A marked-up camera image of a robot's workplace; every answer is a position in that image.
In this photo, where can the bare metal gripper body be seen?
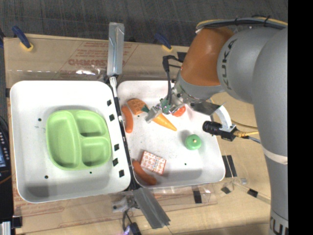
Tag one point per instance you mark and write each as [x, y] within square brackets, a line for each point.
[179, 99]

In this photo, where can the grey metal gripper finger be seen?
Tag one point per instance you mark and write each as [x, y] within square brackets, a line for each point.
[176, 108]
[153, 113]

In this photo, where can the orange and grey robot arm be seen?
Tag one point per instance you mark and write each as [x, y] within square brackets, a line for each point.
[244, 65]

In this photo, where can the red tomato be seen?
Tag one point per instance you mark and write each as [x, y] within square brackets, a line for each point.
[180, 112]

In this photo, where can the orange carrot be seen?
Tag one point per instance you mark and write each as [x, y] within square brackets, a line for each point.
[165, 123]

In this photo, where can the orange sausage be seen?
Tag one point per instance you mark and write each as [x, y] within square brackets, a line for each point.
[128, 121]
[144, 174]

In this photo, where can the green round apple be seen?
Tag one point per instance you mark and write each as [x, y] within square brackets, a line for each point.
[193, 143]

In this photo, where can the orange and white patterned packet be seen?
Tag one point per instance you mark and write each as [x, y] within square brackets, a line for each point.
[153, 163]

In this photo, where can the white plastic tray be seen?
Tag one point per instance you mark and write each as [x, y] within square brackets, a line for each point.
[29, 131]
[171, 163]

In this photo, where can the green divided plate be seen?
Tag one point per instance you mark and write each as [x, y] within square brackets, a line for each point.
[63, 141]

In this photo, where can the brown cardboard board red print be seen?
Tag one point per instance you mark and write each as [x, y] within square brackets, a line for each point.
[61, 55]

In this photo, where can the black cylinder on white bracket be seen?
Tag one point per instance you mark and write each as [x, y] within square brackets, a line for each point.
[215, 127]

